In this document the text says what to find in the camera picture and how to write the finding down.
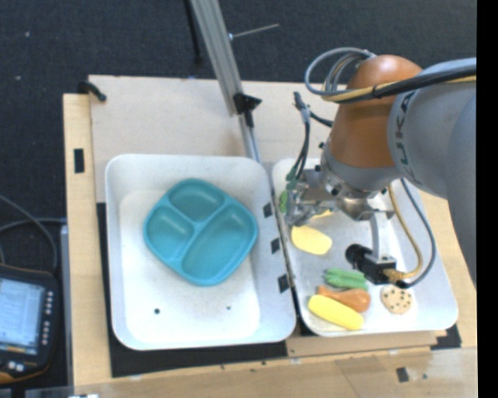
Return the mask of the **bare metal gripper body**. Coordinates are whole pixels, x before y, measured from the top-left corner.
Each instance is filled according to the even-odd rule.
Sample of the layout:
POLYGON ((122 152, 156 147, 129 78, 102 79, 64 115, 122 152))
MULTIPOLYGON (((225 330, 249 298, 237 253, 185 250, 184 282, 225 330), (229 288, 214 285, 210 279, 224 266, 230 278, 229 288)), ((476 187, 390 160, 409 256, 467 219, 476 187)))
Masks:
POLYGON ((354 189, 321 167, 305 169, 298 177, 289 174, 289 207, 298 206, 303 210, 319 207, 322 209, 320 215, 327 211, 342 212, 353 221, 369 221, 380 213, 391 219, 395 210, 377 208, 369 203, 377 195, 378 192, 354 189))

